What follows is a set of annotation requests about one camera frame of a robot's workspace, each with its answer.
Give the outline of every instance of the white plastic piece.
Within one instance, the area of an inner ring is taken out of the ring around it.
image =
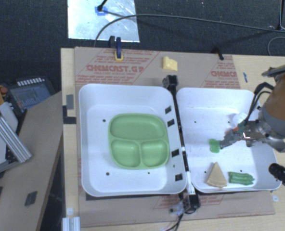
[[[82,185],[92,196],[173,194],[186,187],[186,173],[171,93],[162,87],[88,84],[79,92]],[[155,115],[166,124],[169,159],[153,169],[126,169],[112,159],[110,120],[124,113]],[[174,125],[167,122],[174,119]],[[179,150],[172,157],[171,152]],[[182,174],[181,180],[176,175]]]
[[[236,127],[240,122],[242,122],[247,117],[247,113],[235,114],[232,118],[232,126]]]
[[[279,201],[277,195],[272,195],[272,199],[273,199],[273,202],[278,202]]]
[[[182,152],[185,152],[185,147],[183,146],[182,147]],[[187,192],[189,195],[191,194],[196,194],[195,192],[195,187],[192,185],[192,182],[191,182],[191,172],[190,171],[187,171],[186,172],[186,182],[187,182],[187,186],[186,186],[186,189],[187,189]]]
[[[67,208],[66,209],[66,215],[67,216],[70,216],[70,215],[73,215],[74,214],[74,208]]]
[[[95,39],[99,28],[120,18],[136,14],[134,0],[108,0],[103,7],[116,15],[95,10],[103,0],[67,0],[68,37],[71,39]],[[107,40],[111,35],[121,37],[122,42],[139,42],[136,18],[121,20],[104,30],[98,40]]]
[[[276,163],[273,149],[261,142],[247,147],[239,141],[215,154],[210,151],[209,139],[222,140],[225,132],[233,128],[231,119],[236,114],[247,113],[254,94],[247,90],[182,88],[177,92],[182,131],[187,153],[191,181],[204,193],[275,190],[280,185],[269,173],[269,165]],[[258,118],[254,110],[250,120]],[[206,184],[214,162],[218,162],[226,180],[228,172],[248,173],[254,184],[228,183],[217,188]]]
[[[183,207],[183,201],[180,201],[179,203],[171,206],[169,208],[169,214],[171,216],[180,216],[181,214],[183,214],[185,212],[184,207]]]
[[[63,231],[80,231],[80,218],[63,218],[62,219]]]

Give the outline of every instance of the white tray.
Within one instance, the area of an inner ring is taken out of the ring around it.
[[[173,98],[162,87],[88,84],[79,92],[82,185],[93,196],[170,194],[186,186]],[[110,120],[125,113],[156,115],[167,127],[169,159],[159,168],[125,169],[112,159],[108,143]],[[167,125],[174,119],[175,124]],[[171,152],[180,153],[172,157]],[[176,175],[182,179],[176,181]]]
[[[239,141],[222,149],[218,154],[209,149],[208,140],[222,140],[225,132],[237,125],[235,115],[247,114],[253,99],[247,90],[183,88],[177,93],[177,102],[182,124],[185,148],[191,181],[204,193],[226,193],[240,191],[274,190],[281,182],[269,173],[269,166],[276,163],[273,149],[257,142],[248,148]],[[250,120],[258,118],[255,109]],[[212,165],[218,162],[228,182],[228,172],[249,173],[254,184],[244,186],[230,184],[217,188],[207,185]]]

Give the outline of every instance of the wooden table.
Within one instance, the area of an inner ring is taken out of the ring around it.
[[[61,92],[28,110],[19,138],[32,157],[0,179],[0,231],[39,231],[61,152]],[[25,206],[27,196],[35,201]]]
[[[62,49],[62,91],[63,105],[66,105],[67,95],[75,95],[75,55],[74,49]],[[275,84],[273,79],[267,79],[261,76],[261,73],[270,66],[280,66],[285,64],[285,57],[269,56],[243,56],[233,55],[233,63],[236,68],[238,80],[241,89],[253,91],[255,87],[263,82],[268,81]],[[247,80],[245,81],[243,73],[246,72]],[[75,106],[67,110],[67,116],[76,116]],[[75,124],[64,124],[64,164],[65,164],[65,206],[68,212],[67,217],[79,216],[78,204],[78,162],[77,162],[77,134]],[[278,163],[285,166],[285,154],[277,152]],[[274,202],[275,215],[252,216],[241,218],[217,218],[193,221],[182,221],[180,231],[278,231],[285,230],[285,186],[281,186],[274,191],[272,195],[278,196],[279,201]],[[134,225],[118,225],[106,227],[81,228],[82,231],[162,231],[171,227],[173,222],[146,223]]]

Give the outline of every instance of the dark floor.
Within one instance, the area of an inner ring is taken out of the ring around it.
[[[171,14],[248,26],[277,27],[280,0],[135,0],[136,13]],[[180,19],[138,18],[140,43],[124,48],[268,55],[268,42],[285,33],[260,31]],[[285,27],[285,5],[282,25]],[[44,75],[61,89],[60,49],[92,46],[92,40],[67,37],[67,0],[0,0],[0,83]],[[98,42],[97,47],[106,47]],[[285,39],[274,41],[272,55],[285,56]],[[58,230],[61,214],[61,170],[48,203],[42,230]]]

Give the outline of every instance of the green plate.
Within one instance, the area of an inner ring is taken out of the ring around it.
[[[166,126],[155,115],[116,115],[109,123],[108,139],[110,154],[120,167],[156,168],[168,160],[169,142]]]

